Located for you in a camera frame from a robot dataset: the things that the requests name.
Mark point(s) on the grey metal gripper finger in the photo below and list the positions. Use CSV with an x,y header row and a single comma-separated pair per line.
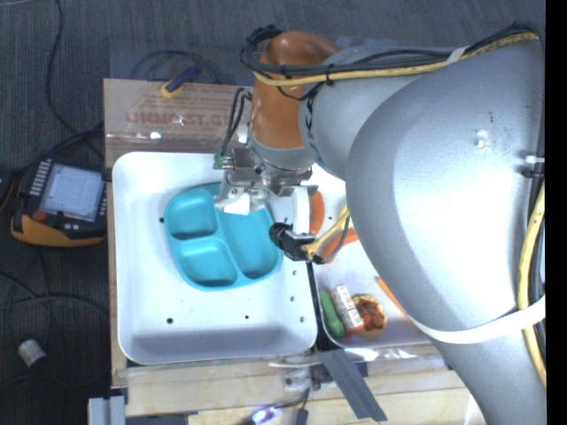
x,y
226,192
258,201

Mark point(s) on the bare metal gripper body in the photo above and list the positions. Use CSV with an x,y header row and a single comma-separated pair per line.
x,y
270,179

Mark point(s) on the small white block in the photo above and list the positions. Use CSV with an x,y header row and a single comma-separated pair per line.
x,y
238,206

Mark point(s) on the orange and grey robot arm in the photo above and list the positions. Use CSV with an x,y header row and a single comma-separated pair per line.
x,y
434,184

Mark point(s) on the blue divided plate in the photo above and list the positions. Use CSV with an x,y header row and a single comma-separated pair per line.
x,y
199,219

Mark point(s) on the orange sausage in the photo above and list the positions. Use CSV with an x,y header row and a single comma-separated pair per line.
x,y
316,213

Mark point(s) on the thin black rod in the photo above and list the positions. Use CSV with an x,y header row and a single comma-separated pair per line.
x,y
315,299

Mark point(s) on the white plastic tray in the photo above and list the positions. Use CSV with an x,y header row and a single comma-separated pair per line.
x,y
146,308
354,277

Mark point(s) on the green toy vegetable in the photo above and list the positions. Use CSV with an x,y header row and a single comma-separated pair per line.
x,y
333,317

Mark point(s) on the red and white carton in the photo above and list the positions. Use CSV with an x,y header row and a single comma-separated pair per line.
x,y
347,310

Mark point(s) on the toy pizza slice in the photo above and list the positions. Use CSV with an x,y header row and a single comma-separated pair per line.
x,y
373,317

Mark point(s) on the small grey can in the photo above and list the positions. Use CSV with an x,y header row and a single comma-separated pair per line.
x,y
32,352

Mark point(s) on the black cylinder on white bracket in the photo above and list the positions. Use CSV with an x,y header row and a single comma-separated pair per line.
x,y
290,239

